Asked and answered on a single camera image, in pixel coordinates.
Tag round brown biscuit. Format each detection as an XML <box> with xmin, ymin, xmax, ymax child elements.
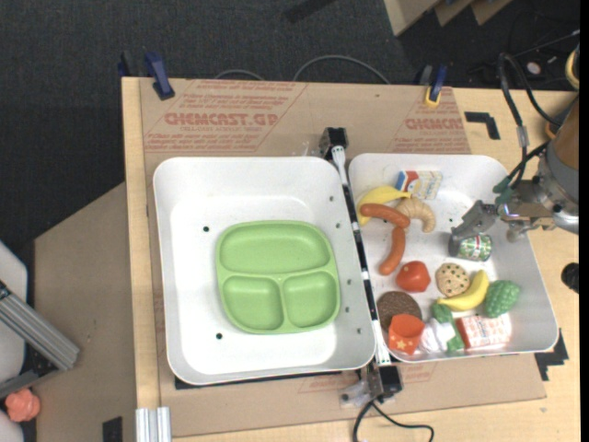
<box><xmin>375</xmin><ymin>290</ymin><xmax>423</xmax><ymax>332</ymax></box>

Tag white and green toy vegetable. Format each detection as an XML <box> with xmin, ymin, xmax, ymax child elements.
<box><xmin>418</xmin><ymin>302</ymin><xmax>467</xmax><ymax>355</ymax></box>

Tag red and white carton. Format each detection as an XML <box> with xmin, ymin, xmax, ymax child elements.
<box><xmin>455</xmin><ymin>312</ymin><xmax>514</xmax><ymax>351</ymax></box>

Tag yellow banana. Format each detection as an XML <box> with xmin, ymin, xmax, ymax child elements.
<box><xmin>356</xmin><ymin>184</ymin><xmax>413</xmax><ymax>227</ymax></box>
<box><xmin>436</xmin><ymin>269</ymin><xmax>491</xmax><ymax>313</ymax></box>

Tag red tomato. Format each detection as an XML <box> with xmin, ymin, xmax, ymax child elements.
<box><xmin>395</xmin><ymin>260</ymin><xmax>433</xmax><ymax>294</ymax></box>

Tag green divided plate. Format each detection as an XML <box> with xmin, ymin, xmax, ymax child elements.
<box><xmin>214</xmin><ymin>219</ymin><xmax>342</xmax><ymax>336</ymax></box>

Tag orange fries box with star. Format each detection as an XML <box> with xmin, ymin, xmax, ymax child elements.
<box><xmin>387</xmin><ymin>312</ymin><xmax>426</xmax><ymax>356</ymax></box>

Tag chocolate chip biscuit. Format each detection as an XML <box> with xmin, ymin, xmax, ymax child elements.
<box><xmin>434</xmin><ymin>262</ymin><xmax>471</xmax><ymax>298</ymax></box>

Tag brown cardboard board, red print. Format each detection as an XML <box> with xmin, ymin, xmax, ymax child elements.
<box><xmin>137</xmin><ymin>77</ymin><xmax>549</xmax><ymax>437</ymax></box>

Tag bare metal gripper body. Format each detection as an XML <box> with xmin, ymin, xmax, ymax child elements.
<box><xmin>498</xmin><ymin>179</ymin><xmax>556</xmax><ymax>230</ymax></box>

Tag orange toy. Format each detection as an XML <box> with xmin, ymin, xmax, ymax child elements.
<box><xmin>4</xmin><ymin>386</ymin><xmax>42</xmax><ymax>424</ymax></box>

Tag tan croissant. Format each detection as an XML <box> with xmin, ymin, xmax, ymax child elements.
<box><xmin>395</xmin><ymin>196</ymin><xmax>437</xmax><ymax>235</ymax></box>

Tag thin black and white rod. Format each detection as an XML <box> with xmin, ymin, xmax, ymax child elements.
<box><xmin>330</xmin><ymin>145</ymin><xmax>393</xmax><ymax>366</ymax></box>

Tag green and white can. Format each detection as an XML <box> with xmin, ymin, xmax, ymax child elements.
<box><xmin>447</xmin><ymin>232</ymin><xmax>493</xmax><ymax>263</ymax></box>

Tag black block with thin wires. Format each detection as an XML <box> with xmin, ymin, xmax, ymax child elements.
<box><xmin>319</xmin><ymin>126</ymin><xmax>350</xmax><ymax>161</ymax></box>
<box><xmin>362</xmin><ymin>364</ymin><xmax>405</xmax><ymax>403</ymax></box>

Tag orange sausage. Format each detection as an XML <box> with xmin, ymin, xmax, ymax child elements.
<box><xmin>359</xmin><ymin>203</ymin><xmax>411</xmax><ymax>229</ymax></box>
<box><xmin>378</xmin><ymin>226</ymin><xmax>408</xmax><ymax>277</ymax></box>

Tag white plastic tray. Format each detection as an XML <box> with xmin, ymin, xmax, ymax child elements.
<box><xmin>346</xmin><ymin>152</ymin><xmax>560</xmax><ymax>365</ymax></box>
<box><xmin>152</xmin><ymin>155</ymin><xmax>378</xmax><ymax>387</ymax></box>

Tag green grapes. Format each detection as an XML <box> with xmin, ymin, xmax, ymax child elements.
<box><xmin>483</xmin><ymin>279</ymin><xmax>522</xmax><ymax>320</ymax></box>

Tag blue and white carton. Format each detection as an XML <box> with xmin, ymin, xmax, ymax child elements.
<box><xmin>395</xmin><ymin>169</ymin><xmax>445</xmax><ymax>201</ymax></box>

